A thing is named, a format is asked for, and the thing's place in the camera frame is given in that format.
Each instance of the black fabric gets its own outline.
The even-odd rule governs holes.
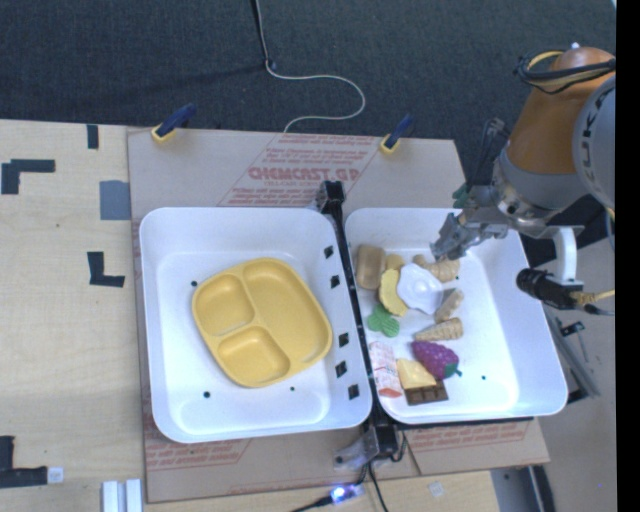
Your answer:
[[[465,173],[483,124],[513,126],[530,91],[518,57],[573,42],[616,52],[611,0],[262,0],[276,71],[357,83],[364,112],[292,132],[453,139]],[[193,102],[192,128],[280,131],[360,105],[347,84],[284,82],[263,66],[251,0],[0,0],[0,118],[155,126]]]

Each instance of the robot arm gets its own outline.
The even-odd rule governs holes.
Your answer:
[[[555,58],[549,71],[531,71],[548,58]],[[516,72],[534,89],[512,132],[497,119],[485,126],[478,168],[454,193],[462,211],[446,218],[431,251],[437,260],[458,259],[509,229],[552,239],[557,272],[525,269],[518,286],[559,309],[582,307],[575,236],[583,227],[553,218],[587,194],[614,215],[615,58],[575,46],[524,57]]]

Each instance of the beige floor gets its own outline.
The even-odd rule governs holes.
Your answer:
[[[608,240],[578,251],[577,277],[585,291],[615,287],[615,254]],[[597,303],[614,309],[615,300]],[[563,326],[580,321],[582,345],[576,334],[566,339],[595,382],[599,396],[568,404],[560,413],[541,418],[551,462],[545,466],[557,512],[618,510],[616,454],[615,317],[559,312]]]

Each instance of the white cable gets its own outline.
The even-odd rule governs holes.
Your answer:
[[[264,64],[265,64],[265,68],[267,70],[267,72],[273,76],[274,78],[279,78],[281,80],[316,80],[316,79],[330,79],[330,80],[339,80],[341,82],[345,82],[347,84],[349,84],[351,87],[353,87],[358,94],[360,95],[360,98],[362,98],[362,104],[360,105],[360,108],[358,110],[356,110],[353,114],[349,114],[346,116],[316,116],[316,115],[312,115],[312,116],[301,116],[301,117],[296,117],[295,119],[289,121],[287,123],[287,126],[285,126],[284,128],[284,133],[287,133],[287,131],[289,131],[289,128],[291,128],[291,126],[299,121],[302,120],[306,120],[306,119],[320,119],[320,120],[324,120],[324,121],[344,121],[346,119],[352,119],[354,117],[356,117],[357,115],[359,115],[363,110],[364,107],[366,105],[366,98],[364,96],[364,93],[362,92],[362,89],[360,89],[360,87],[358,87],[354,82],[352,82],[351,80],[341,77],[341,76],[336,76],[336,75],[308,75],[308,76],[285,76],[285,75],[280,75],[278,73],[276,73],[275,71],[273,71],[271,69],[271,67],[269,66],[269,52],[267,50],[267,43],[265,41],[264,38],[264,31],[262,29],[262,13],[260,11],[260,2],[259,0],[254,0],[255,1],[255,6],[256,6],[256,13],[258,16],[258,29],[260,31],[260,42],[262,43],[262,50],[264,52]]]

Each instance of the yellow plate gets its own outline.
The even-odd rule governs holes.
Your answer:
[[[284,261],[258,258],[196,288],[193,317],[209,351],[233,381],[263,387],[327,355],[332,330],[320,304]]]

